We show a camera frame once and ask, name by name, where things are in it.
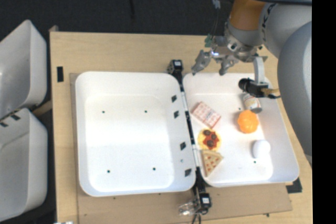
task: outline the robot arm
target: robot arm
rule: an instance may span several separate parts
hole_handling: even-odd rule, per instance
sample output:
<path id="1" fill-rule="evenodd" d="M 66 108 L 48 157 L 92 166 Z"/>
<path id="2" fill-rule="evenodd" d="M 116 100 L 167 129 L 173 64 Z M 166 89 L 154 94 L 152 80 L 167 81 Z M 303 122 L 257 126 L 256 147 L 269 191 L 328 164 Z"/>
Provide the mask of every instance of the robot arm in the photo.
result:
<path id="1" fill-rule="evenodd" d="M 214 59 L 224 75 L 235 63 L 253 62 L 255 80 L 239 87 L 256 97 L 274 97 L 264 82 L 264 45 L 278 60 L 278 84 L 292 127 L 310 162 L 311 146 L 311 21 L 312 0 L 234 0 L 223 36 L 208 36 L 209 52 L 200 52 L 192 72 Z"/>

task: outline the pizza slice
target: pizza slice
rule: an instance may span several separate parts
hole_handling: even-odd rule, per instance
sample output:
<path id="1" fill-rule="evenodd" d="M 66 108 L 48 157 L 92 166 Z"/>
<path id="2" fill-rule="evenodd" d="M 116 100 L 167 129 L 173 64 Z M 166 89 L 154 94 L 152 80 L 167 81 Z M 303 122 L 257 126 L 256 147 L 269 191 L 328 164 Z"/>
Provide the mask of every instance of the pizza slice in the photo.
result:
<path id="1" fill-rule="evenodd" d="M 209 176 L 212 171 L 222 161 L 223 156 L 220 153 L 211 150 L 202 150 L 201 152 L 205 175 Z"/>

